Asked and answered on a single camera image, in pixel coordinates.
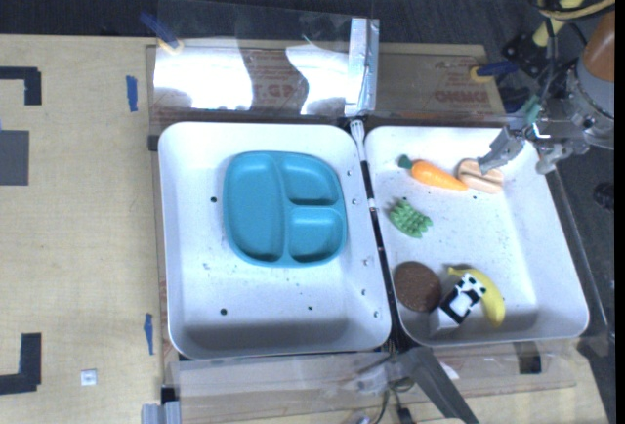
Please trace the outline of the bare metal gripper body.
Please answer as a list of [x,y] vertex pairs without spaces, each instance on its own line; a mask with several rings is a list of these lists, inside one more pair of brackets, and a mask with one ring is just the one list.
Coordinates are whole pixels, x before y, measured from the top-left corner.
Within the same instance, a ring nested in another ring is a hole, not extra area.
[[568,73],[563,89],[540,112],[533,143],[541,157],[614,149],[614,84],[590,73]]

